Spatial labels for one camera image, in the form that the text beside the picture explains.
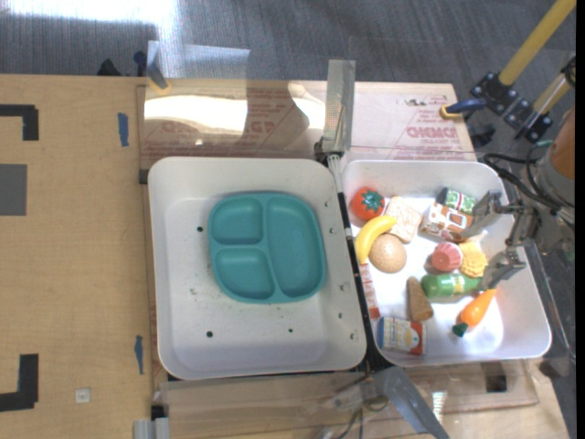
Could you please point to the pink cupcake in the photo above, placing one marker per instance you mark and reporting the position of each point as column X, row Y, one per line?
column 445, row 257

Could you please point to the brown cardboard board, red print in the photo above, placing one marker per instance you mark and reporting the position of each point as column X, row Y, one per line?
column 411, row 121

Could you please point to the red tomato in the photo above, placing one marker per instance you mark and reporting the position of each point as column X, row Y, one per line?
column 365, row 205

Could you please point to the yellow ruffled toy food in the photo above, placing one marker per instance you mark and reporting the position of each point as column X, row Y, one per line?
column 474, row 261

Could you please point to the green and white can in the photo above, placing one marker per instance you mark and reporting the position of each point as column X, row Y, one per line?
column 457, row 200

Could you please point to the green bottle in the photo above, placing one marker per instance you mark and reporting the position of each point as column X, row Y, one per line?
column 445, row 285

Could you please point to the teal divided plate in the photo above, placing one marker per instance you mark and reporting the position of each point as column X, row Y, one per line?
column 292, row 249

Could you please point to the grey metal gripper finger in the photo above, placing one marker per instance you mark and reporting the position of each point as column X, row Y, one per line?
column 503, row 265
column 488, row 208

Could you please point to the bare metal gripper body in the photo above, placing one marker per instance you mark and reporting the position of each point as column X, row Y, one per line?
column 550, row 229

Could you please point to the orange carrot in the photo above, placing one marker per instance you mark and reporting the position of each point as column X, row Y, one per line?
column 477, row 311

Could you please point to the red and white packet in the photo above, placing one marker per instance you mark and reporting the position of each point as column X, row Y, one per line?
column 369, row 291

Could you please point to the white plastic tray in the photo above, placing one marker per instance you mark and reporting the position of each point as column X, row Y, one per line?
column 516, row 323
column 183, row 268

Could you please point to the tan round bun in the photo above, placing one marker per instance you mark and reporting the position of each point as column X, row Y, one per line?
column 388, row 254

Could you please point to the tan toast slice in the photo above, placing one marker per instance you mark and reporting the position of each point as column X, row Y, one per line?
column 404, row 217

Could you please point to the white and orange carton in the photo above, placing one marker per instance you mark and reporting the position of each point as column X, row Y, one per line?
column 402, row 335

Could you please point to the white and brown carton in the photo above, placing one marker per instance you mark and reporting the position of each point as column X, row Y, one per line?
column 443, row 222

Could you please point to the tan ice cream cone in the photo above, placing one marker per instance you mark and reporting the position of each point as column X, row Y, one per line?
column 418, row 302

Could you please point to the yellow banana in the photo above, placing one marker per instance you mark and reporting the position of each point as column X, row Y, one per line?
column 368, row 238

